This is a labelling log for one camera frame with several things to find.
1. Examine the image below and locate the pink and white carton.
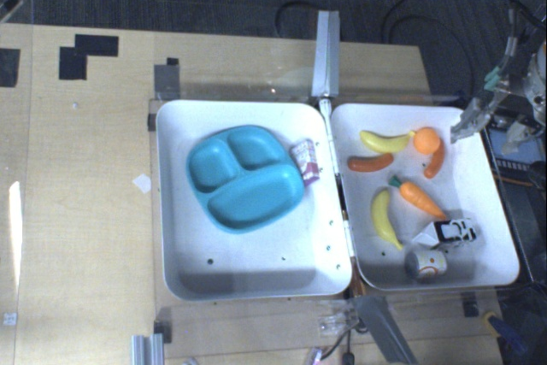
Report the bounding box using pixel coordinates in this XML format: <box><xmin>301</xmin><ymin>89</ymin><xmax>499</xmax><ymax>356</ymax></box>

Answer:
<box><xmin>289</xmin><ymin>138</ymin><xmax>322</xmax><ymax>187</ymax></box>

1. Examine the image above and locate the orange fruit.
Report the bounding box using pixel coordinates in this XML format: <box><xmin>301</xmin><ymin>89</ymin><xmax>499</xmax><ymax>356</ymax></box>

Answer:
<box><xmin>412</xmin><ymin>127</ymin><xmax>442</xmax><ymax>156</ymax></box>

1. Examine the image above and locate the yellow banana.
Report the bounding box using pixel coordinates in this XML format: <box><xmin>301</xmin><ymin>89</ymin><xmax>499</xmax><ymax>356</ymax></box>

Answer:
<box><xmin>359</xmin><ymin>129</ymin><xmax>416</xmax><ymax>155</ymax></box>
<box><xmin>370</xmin><ymin>188</ymin><xmax>405</xmax><ymax>252</ymax></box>

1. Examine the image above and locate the orange sausage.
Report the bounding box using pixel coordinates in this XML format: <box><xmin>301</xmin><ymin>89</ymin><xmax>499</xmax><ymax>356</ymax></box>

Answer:
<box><xmin>423</xmin><ymin>138</ymin><xmax>446</xmax><ymax>180</ymax></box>
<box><xmin>346</xmin><ymin>152</ymin><xmax>395</xmax><ymax>174</ymax></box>

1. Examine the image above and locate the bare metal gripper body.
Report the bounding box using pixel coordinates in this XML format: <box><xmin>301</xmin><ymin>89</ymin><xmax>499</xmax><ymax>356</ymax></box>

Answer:
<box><xmin>486</xmin><ymin>50</ymin><xmax>547</xmax><ymax>124</ymax></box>

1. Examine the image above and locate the white plastic tray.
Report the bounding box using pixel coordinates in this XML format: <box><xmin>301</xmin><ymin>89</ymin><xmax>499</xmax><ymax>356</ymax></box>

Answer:
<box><xmin>155</xmin><ymin>99</ymin><xmax>354</xmax><ymax>303</ymax></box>
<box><xmin>331</xmin><ymin>103</ymin><xmax>521</xmax><ymax>292</ymax></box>

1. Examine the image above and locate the blue divided plate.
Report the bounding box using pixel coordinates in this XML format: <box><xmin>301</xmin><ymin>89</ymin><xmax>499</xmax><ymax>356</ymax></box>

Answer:
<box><xmin>185</xmin><ymin>124</ymin><xmax>306</xmax><ymax>235</ymax></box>

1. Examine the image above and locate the thin black and white rod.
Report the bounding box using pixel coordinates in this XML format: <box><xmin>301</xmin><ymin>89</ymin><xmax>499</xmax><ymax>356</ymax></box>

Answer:
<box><xmin>318</xmin><ymin>97</ymin><xmax>358</xmax><ymax>270</ymax></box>

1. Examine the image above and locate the black and white carton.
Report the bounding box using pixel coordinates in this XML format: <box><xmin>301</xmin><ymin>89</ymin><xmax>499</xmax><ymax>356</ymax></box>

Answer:
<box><xmin>412</xmin><ymin>217</ymin><xmax>478</xmax><ymax>250</ymax></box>

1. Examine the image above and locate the orange carrot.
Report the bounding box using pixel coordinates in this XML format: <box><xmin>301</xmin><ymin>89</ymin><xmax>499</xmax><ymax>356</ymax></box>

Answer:
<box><xmin>387</xmin><ymin>174</ymin><xmax>449</xmax><ymax>222</ymax></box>

